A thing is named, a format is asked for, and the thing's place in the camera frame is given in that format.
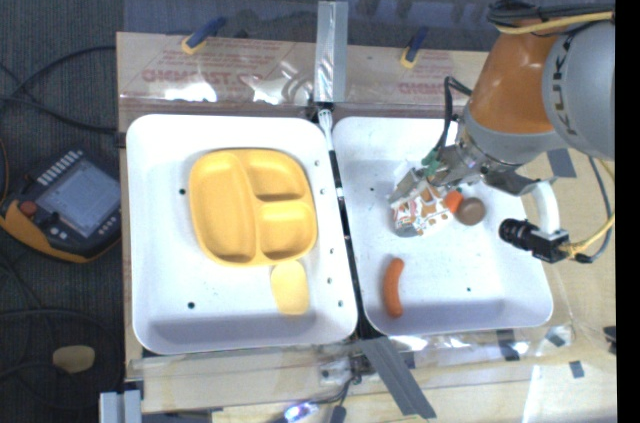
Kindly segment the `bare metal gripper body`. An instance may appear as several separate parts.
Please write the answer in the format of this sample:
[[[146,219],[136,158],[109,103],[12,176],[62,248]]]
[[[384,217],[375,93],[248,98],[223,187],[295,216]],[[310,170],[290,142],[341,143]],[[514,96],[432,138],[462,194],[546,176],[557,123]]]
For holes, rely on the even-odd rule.
[[[478,182],[489,165],[489,157],[475,144],[436,145],[423,159],[423,175],[436,187]]]

